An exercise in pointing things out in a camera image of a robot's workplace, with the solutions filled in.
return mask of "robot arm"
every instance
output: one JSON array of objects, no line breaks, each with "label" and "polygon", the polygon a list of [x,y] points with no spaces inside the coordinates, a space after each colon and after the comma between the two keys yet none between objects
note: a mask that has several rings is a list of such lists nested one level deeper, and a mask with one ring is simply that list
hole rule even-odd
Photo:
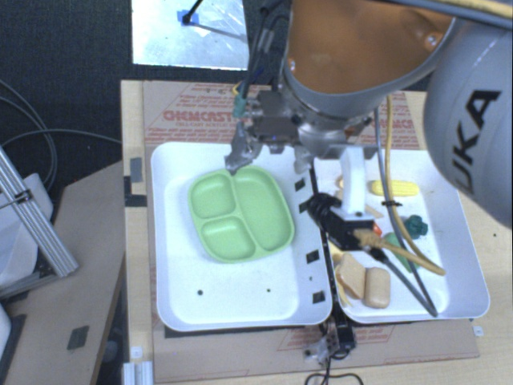
[{"label": "robot arm", "polygon": [[314,158],[340,159],[386,95],[434,71],[428,151],[448,181],[511,227],[510,23],[381,1],[293,0],[279,90],[250,101],[227,169],[250,164],[262,145],[294,147],[298,172]]}]

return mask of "green plate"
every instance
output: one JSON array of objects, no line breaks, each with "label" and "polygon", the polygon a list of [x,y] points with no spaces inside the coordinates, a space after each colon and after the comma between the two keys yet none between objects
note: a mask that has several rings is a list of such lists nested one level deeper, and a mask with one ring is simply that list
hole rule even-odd
[{"label": "green plate", "polygon": [[290,244],[294,223],[280,188],[262,168],[225,170],[194,181],[189,210],[205,250],[222,262],[275,253]]}]

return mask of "dark floor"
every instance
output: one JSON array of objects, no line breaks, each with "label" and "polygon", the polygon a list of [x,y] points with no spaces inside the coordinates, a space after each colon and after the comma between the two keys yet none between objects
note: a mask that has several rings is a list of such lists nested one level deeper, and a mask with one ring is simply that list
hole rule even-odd
[{"label": "dark floor", "polygon": [[[243,2],[251,41],[263,0]],[[280,36],[273,48],[272,69],[284,48],[283,30]],[[23,95],[49,128],[120,139],[122,79],[235,83],[241,77],[235,71],[133,65],[131,0],[0,0],[0,80]],[[424,80],[415,87],[425,86]],[[14,100],[1,87],[0,97]],[[32,130],[25,116],[0,101],[0,143]],[[54,134],[54,138],[59,169],[50,195],[55,201],[66,185],[121,159],[118,144],[68,134]],[[46,176],[50,154],[40,136],[13,142],[6,152],[21,174]],[[122,321],[120,307],[111,333],[120,346]],[[99,383],[116,383],[119,356],[105,364]]]}]

